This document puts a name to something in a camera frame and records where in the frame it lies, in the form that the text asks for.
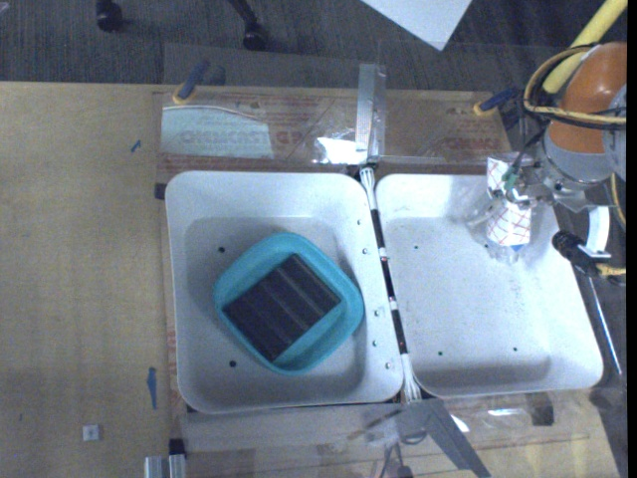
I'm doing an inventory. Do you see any brown cardboard board, red print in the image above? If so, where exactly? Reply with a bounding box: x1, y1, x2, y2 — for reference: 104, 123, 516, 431
151, 86, 614, 469

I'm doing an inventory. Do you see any clear bottle with red-white label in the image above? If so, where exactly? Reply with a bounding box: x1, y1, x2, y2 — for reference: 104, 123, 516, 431
466, 153, 534, 264

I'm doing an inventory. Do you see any black cylinder on white bracket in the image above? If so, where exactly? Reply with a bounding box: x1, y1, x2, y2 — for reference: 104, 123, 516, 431
550, 205, 613, 276

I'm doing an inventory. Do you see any black ribbed rectangular packet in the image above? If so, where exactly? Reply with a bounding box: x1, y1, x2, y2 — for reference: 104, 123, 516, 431
221, 253, 343, 363

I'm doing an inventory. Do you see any yellow foam tube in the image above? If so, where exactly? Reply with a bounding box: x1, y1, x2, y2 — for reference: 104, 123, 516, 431
540, 0, 628, 95

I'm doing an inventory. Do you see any white plastic tray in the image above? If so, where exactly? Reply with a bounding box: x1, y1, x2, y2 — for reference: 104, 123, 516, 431
373, 172, 605, 399
163, 169, 405, 414

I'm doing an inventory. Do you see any blue square plate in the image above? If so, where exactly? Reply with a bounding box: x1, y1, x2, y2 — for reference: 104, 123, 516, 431
212, 231, 366, 375

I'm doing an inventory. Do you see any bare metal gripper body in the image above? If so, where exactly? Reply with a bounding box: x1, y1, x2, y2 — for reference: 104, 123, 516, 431
523, 164, 609, 214

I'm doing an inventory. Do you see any thin black and white rod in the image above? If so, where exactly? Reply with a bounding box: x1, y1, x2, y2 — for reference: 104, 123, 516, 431
358, 165, 423, 403

